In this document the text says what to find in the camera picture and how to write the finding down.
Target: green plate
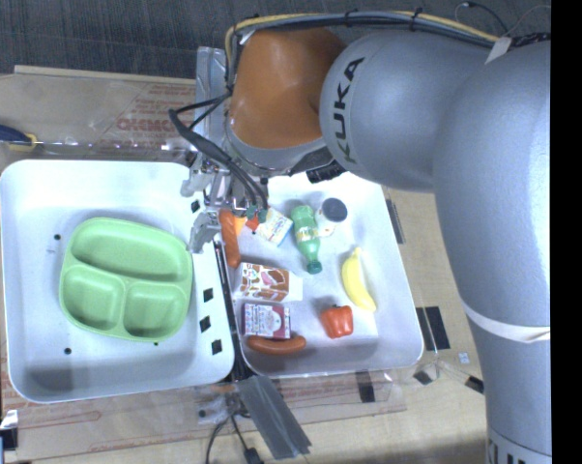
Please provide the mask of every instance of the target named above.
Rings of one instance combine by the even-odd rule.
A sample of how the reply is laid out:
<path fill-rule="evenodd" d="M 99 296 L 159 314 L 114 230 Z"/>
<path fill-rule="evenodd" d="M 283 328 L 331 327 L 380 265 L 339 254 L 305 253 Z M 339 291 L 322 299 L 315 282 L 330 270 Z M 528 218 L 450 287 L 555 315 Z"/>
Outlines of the green plate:
<path fill-rule="evenodd" d="M 191 290 L 192 256 L 184 242 L 142 223 L 95 217 L 70 238 L 59 299 L 82 329 L 158 342 L 181 328 Z"/>

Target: white sink basin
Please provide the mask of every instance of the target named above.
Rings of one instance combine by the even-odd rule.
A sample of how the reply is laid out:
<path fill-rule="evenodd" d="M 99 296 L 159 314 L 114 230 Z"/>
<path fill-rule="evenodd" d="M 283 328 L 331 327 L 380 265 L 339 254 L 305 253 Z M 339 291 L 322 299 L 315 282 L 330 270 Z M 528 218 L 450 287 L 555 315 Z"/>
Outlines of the white sink basin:
<path fill-rule="evenodd" d="M 347 172 L 319 184 L 311 184 L 305 174 L 275 177 L 268 190 L 270 205 L 285 215 L 301 204 L 319 208 L 329 197 L 343 201 L 349 215 L 334 234 L 321 240 L 323 271 L 317 275 L 306 271 L 293 230 L 274 246 L 243 229 L 239 243 L 246 261 L 286 268 L 302 279 L 304 287 L 303 299 L 286 305 L 292 330 L 306 338 L 306 348 L 291 356 L 268 356 L 251 350 L 242 336 L 243 355 L 250 368 L 282 378 L 416 364 L 424 350 L 422 331 L 381 186 Z M 355 247 L 363 250 L 364 279 L 377 303 L 374 313 L 354 305 L 342 285 L 342 263 Z M 241 318 L 244 302 L 237 301 L 237 318 Z M 336 339 L 326 335 L 319 313 L 332 305 L 352 308 L 353 334 Z"/>
<path fill-rule="evenodd" d="M 23 397 L 47 403 L 169 390 L 214 383 L 229 373 L 234 353 L 211 244 L 192 256 L 186 321 L 158 344 L 82 330 L 59 303 L 65 249 L 86 219 L 145 223 L 187 243 L 198 216 L 192 204 L 204 207 L 202 196 L 180 195 L 188 177 L 182 165 L 141 161 L 31 159 L 4 171 L 0 223 L 8 368 Z"/>

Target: toy red bell pepper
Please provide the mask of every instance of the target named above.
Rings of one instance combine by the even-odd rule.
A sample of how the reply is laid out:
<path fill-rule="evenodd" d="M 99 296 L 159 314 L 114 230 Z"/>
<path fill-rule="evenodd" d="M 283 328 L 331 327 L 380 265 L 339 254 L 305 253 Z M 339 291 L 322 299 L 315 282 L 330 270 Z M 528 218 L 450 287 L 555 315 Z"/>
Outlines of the toy red bell pepper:
<path fill-rule="evenodd" d="M 330 307 L 319 315 L 319 319 L 329 338 L 340 338 L 353 333 L 353 310 L 348 305 Z"/>

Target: kuka logo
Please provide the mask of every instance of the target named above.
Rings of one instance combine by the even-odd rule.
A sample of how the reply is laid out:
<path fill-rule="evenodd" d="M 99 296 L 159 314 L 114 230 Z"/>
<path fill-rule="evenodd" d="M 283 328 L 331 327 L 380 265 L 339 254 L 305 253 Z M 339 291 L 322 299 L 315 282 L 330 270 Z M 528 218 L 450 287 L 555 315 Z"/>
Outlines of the kuka logo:
<path fill-rule="evenodd" d="M 500 460 L 499 448 L 497 444 L 490 439 L 488 441 L 486 451 L 488 464 L 525 464 L 525 461 L 522 459 L 515 460 L 514 455 L 512 455 L 510 452 L 506 453 L 506 460 Z"/>
<path fill-rule="evenodd" d="M 357 163 L 353 158 L 351 158 L 351 147 L 349 146 L 349 141 L 347 141 L 347 128 L 346 120 L 343 113 L 346 108 L 345 97 L 349 93 L 349 88 L 351 87 L 351 82 L 353 81 L 354 73 L 359 64 L 364 61 L 365 57 L 352 60 L 347 64 L 345 68 L 345 77 L 347 78 L 346 86 L 342 88 L 342 81 L 338 83 L 336 88 L 337 100 L 334 102 L 334 120 L 339 123 L 338 130 L 335 132 L 335 136 L 338 139 L 338 148 L 342 151 L 345 159 L 351 163 Z"/>

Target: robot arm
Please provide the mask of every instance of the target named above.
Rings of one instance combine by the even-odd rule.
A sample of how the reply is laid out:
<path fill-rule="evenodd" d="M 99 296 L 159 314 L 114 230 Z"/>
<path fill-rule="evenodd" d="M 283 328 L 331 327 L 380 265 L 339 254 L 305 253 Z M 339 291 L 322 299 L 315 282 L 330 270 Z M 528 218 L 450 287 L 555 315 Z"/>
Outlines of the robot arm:
<path fill-rule="evenodd" d="M 318 29 L 336 24 L 387 29 L 344 46 Z M 434 192 L 480 357 L 486 462 L 546 464 L 550 41 L 487 61 L 497 40 L 410 13 L 241 23 L 220 148 L 246 178 L 334 166 Z"/>
<path fill-rule="evenodd" d="M 546 463 L 550 42 L 487 55 L 429 35 L 369 35 L 331 68 L 321 126 L 347 170 L 434 191 L 480 358 L 487 462 Z"/>

